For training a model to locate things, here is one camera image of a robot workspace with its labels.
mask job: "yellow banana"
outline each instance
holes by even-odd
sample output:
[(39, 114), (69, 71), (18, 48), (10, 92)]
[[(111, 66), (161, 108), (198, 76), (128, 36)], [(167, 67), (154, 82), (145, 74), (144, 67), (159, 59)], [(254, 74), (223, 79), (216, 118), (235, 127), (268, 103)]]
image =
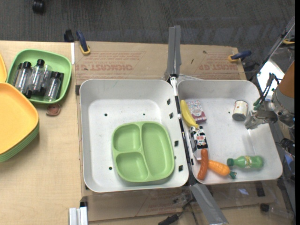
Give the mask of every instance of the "yellow banana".
[(183, 117), (184, 122), (189, 127), (199, 127), (199, 125), (196, 123), (195, 119), (193, 118), (191, 112), (188, 109), (188, 105), (185, 100), (180, 101), (180, 107), (181, 107), (181, 115)]

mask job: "black wheel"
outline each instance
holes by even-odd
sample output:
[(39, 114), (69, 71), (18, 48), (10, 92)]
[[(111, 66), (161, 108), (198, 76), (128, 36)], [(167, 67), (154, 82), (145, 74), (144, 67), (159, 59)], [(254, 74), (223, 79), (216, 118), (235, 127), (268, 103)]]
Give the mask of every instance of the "black wheel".
[(32, 4), (32, 10), (37, 13), (43, 13), (45, 9), (45, 3), (43, 1), (34, 0)]

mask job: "yellow plate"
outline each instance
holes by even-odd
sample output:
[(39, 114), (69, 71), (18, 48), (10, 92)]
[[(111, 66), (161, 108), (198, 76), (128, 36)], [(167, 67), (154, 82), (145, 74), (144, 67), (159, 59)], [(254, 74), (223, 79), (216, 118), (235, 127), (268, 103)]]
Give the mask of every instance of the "yellow plate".
[(0, 53), (0, 83), (4, 83), (6, 81), (7, 76), (8, 74), (6, 72), (5, 64)]
[(38, 112), (9, 83), (0, 82), (0, 154), (16, 146), (38, 125)]

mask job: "toy soda bottle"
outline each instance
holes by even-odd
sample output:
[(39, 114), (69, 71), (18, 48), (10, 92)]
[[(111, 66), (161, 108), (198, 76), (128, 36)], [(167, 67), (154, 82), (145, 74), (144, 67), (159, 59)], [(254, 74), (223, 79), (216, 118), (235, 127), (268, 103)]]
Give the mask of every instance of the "toy soda bottle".
[(227, 159), (228, 166), (238, 166), (240, 168), (261, 168), (263, 166), (263, 158), (261, 156), (240, 156), (237, 159)]

